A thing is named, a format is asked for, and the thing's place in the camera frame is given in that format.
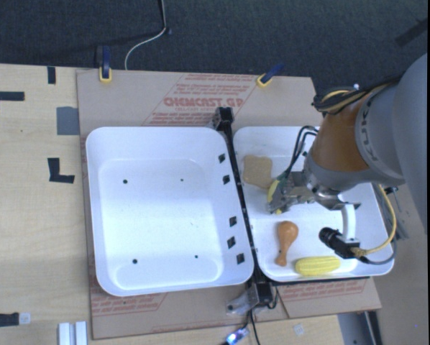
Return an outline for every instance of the yellow cable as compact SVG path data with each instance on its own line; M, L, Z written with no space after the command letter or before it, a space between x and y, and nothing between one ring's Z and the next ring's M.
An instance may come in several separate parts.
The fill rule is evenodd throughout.
M372 94L372 95L376 94L378 91L381 91L384 87L387 87L387 86L389 86L389 83L381 84L379 86L376 86L376 87L372 88L369 91L358 92L355 95L347 98L346 100L343 100L343 101L341 101L339 103L336 103L334 105L328 106L326 108L319 109L318 111L320 111L320 112L325 111L325 112L331 114L330 111L333 111L333 110L338 111L338 110L340 110L341 107L346 106L347 104L350 104L352 102L358 101L361 98L363 98L364 96L366 96L367 94ZM324 102L325 100L327 100L327 99L329 99L329 98L331 98L331 97L333 97L333 96L335 96L337 94L345 93L345 92L349 93L349 92L352 92L352 91L345 91L345 90L333 91L333 92L328 93L327 95L325 95L325 97L321 100L321 102Z
M341 90L332 91L332 92L326 94L324 97L322 97L321 102L325 102L326 100L328 100L329 98L331 98L335 95L339 95L341 93L348 93L348 92L349 92L348 89L341 89Z
M393 228L391 229L391 232L390 232L388 238L386 239L386 241L376 248L372 248L372 249L351 248L351 251L354 253L354 255L356 257L362 257L362 256L365 256L367 254L377 252L377 251L383 249L384 247L386 247L391 242L391 240L393 240L394 235L395 235L395 230L397 229L397 220L395 218L395 212L394 212L393 206L390 203L389 198L386 195L386 192L384 191L384 189L381 187L381 185L378 184L377 187L378 187L378 190L381 192L383 199L386 202L386 206L388 207L389 213L390 213L391 218L393 220Z

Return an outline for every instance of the yellow corn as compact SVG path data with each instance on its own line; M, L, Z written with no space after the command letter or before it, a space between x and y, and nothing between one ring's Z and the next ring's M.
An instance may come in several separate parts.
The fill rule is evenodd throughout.
M303 276L319 276L336 270L340 261L335 256L306 257L295 263L295 271Z
M278 187L280 180L276 179L273 181L273 183L270 185L269 190L267 191L267 201L271 202L273 200L273 194L275 192L275 189Z

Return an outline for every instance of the black bracket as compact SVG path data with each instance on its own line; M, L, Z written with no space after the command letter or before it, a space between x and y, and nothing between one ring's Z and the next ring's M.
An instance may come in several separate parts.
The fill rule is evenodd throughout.
M253 276L247 281L247 287L255 286L258 292L258 306L269 305L273 302L273 292L271 289L271 281L263 274L258 264L257 252L253 242L253 235L250 230L249 216L247 213L247 205L245 203L244 191L242 190L242 181L240 177L239 167L236 160L236 152L234 150L233 134L231 124L234 122L234 113L231 107L219 107L215 111L212 118L212 125L218 132L223 132L227 141L229 161L231 162L232 172L237 187L237 194L241 203L242 215L244 217L245 226L247 227L247 235L252 250L253 262L255 265Z

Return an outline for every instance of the black cable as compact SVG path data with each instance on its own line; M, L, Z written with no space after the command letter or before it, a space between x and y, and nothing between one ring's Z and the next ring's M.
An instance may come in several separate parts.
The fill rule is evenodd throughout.
M260 340L258 340L257 328L255 327L255 321L253 319L253 308L250 309L250 320L252 321L252 327L253 327L253 333L255 335L255 340L257 340L258 345L261 345Z
M395 238L392 240L392 245L393 245L393 253L391 254L391 256L387 259L385 259L384 261L372 261L371 259L366 258L366 256L362 256L359 258L359 261L364 262L364 263L368 263L369 265L384 265L390 261L392 261L395 258L395 255L397 253L397 241L395 240Z
M274 297L274 303L273 305L267 305L267 307L269 309L274 309L276 307L276 305L278 304L278 300L279 300L279 290L276 288L275 289L275 297Z
M305 130L309 130L310 132L306 132L303 136L303 139L301 139L301 135L303 134L303 132ZM292 167L295 165L296 160L300 156L301 150L302 150L303 145L304 145L305 138L308 135L314 135L315 136L317 134L317 131L318 130L314 126L305 125L305 126L301 127L300 131L298 132L298 136L296 137L295 147L293 148L293 153L292 153L292 160L284 172L285 177L288 177L288 175L290 174L290 172L292 170Z
M247 312L247 315L245 316L245 323L241 328L246 328L249 325L249 319L250 319L250 310Z
M391 86L399 82L402 78L402 75L394 75L390 78L386 78L385 80L381 80L380 82L368 86L366 88L361 89L339 89L335 88L334 90L327 91L324 95L316 95L314 96L313 106L317 111L320 111L324 114L336 115L350 104L353 104L356 101L359 101L361 98L374 91L375 89L382 86ZM336 107L336 111L330 112L329 109Z

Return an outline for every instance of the wooden table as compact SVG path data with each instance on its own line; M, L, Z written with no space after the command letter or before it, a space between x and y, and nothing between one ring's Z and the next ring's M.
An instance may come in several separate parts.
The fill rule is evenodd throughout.
M77 107L76 69L0 64L0 313L31 323L0 328L0 344L55 344L59 323L90 323L86 230L78 135L58 135L58 107ZM50 183L47 159L73 184ZM297 326L303 333L294 331ZM220 344L235 327L93 341L99 344ZM262 345L343 344L337 316L257 324ZM253 334L242 344L256 344Z

